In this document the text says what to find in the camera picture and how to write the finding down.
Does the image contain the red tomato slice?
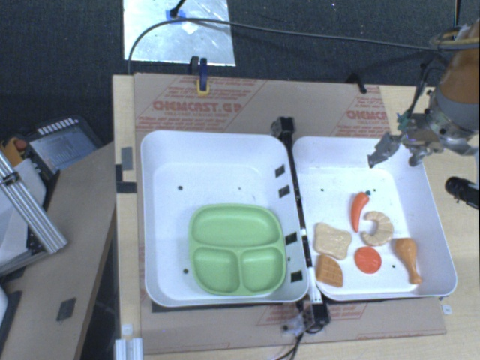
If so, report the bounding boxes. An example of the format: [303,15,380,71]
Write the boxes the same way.
[353,246,383,275]

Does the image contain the brown cardboard board red print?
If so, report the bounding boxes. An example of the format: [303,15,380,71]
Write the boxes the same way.
[133,72,449,356]

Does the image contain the beige bread slice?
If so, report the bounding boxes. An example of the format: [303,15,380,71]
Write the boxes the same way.
[313,221,353,261]

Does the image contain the white plastic tray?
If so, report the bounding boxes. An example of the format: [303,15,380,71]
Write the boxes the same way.
[139,129,311,308]
[292,136,459,302]

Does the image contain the orange carrot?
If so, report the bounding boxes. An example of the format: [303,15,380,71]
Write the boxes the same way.
[350,190,371,233]

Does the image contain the thin black and white rod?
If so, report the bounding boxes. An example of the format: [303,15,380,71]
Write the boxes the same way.
[283,135,324,307]

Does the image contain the brown chicken drumstick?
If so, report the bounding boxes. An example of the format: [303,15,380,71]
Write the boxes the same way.
[394,237,424,286]

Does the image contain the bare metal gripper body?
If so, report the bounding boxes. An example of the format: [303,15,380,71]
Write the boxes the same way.
[400,115,478,158]

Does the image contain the green divided plate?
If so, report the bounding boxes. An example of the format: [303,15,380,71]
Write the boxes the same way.
[187,202,288,297]

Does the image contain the beige croissant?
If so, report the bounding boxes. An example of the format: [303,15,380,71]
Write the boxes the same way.
[360,210,395,248]

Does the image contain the orange waffle piece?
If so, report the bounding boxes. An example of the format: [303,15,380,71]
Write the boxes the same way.
[315,253,344,289]

